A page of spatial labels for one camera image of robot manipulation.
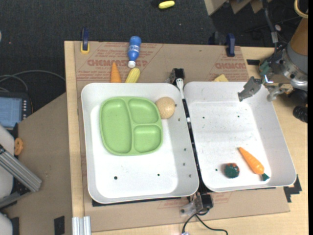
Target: black carpet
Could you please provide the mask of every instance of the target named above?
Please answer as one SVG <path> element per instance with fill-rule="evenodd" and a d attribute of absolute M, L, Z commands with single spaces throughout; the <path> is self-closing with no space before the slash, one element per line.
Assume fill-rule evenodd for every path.
<path fill-rule="evenodd" d="M 157 0 L 0 0 L 0 76 L 46 70 L 65 76 L 64 41 L 80 40 L 82 27 L 89 40 L 127 42 L 133 35 L 145 43 L 208 44 L 214 32 L 233 33 L 236 45 L 271 47 L 263 12 L 247 5 L 234 14 L 227 4 L 211 17 L 204 0 L 175 0 L 160 11 Z M 274 22 L 295 17 L 294 0 L 270 3 Z M 283 24 L 281 36 L 289 41 L 300 20 Z M 245 32 L 265 25 L 264 28 Z M 60 78 L 46 73 L 19 75 L 29 88 L 34 111 L 65 92 Z M 0 78 L 0 87 L 24 92 L 17 79 Z"/>

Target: blue bottle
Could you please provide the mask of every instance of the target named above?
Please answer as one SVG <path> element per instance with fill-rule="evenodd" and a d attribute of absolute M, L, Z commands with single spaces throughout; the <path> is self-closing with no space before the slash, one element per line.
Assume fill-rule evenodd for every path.
<path fill-rule="evenodd" d="M 128 47 L 128 67 L 134 68 L 136 66 L 136 59 L 139 56 L 140 51 L 140 44 L 141 44 L 141 38 L 138 36 L 132 36 L 129 41 L 129 47 Z"/>

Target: carrot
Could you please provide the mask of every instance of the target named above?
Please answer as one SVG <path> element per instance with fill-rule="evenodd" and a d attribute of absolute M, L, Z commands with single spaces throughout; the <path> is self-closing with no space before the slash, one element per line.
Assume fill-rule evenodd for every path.
<path fill-rule="evenodd" d="M 111 70 L 111 83 L 121 83 L 122 79 L 121 76 L 119 74 L 118 68 L 116 66 L 116 63 L 113 62 L 112 63 L 112 70 Z"/>
<path fill-rule="evenodd" d="M 245 159 L 245 161 L 247 162 L 247 164 L 249 165 L 249 167 L 251 168 L 251 170 L 255 174 L 261 175 L 263 181 L 269 178 L 269 176 L 264 173 L 264 166 L 261 164 L 260 161 L 258 161 L 252 154 L 247 152 L 242 147 L 239 147 L 239 151 L 243 158 Z"/>

